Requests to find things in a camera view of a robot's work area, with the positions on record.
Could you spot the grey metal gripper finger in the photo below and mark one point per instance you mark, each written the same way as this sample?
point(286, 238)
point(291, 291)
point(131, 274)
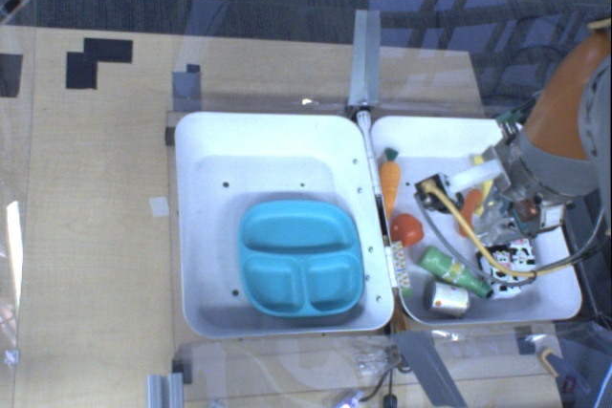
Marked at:
point(507, 217)
point(488, 231)

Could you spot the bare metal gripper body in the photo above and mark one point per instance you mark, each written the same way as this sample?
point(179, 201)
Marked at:
point(531, 205)

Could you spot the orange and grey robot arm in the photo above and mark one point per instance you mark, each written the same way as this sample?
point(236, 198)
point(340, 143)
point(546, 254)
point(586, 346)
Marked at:
point(557, 110)

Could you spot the orange sausage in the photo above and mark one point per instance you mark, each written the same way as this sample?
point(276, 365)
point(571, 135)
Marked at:
point(471, 208)

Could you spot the black and white cow carton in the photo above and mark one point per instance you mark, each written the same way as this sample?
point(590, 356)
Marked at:
point(504, 259)

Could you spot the green bottle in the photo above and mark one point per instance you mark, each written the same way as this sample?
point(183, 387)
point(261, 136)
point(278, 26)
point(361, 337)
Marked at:
point(442, 264)

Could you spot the white and orange can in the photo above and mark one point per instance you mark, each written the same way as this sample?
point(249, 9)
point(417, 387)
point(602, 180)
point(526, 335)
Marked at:
point(447, 300)

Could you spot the red tomato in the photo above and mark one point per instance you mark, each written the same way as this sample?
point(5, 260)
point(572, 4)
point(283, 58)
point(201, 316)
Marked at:
point(406, 229)

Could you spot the white and yellow carton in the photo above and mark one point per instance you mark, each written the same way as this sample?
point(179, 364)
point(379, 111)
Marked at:
point(401, 267)

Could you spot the white plastic tray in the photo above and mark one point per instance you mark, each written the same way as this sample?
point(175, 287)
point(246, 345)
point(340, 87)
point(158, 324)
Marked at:
point(430, 143)
point(210, 224)

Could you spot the orange carrot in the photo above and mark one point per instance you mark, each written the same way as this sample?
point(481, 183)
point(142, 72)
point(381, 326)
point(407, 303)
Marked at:
point(389, 181)

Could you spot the blue divided plate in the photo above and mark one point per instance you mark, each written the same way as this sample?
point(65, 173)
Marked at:
point(301, 224)

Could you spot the pale wood board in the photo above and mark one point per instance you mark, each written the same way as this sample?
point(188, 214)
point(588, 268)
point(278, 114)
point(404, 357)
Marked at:
point(95, 205)

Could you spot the black cylinder on white bracket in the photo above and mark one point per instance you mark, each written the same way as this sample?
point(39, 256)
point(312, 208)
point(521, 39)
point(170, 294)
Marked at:
point(437, 193)

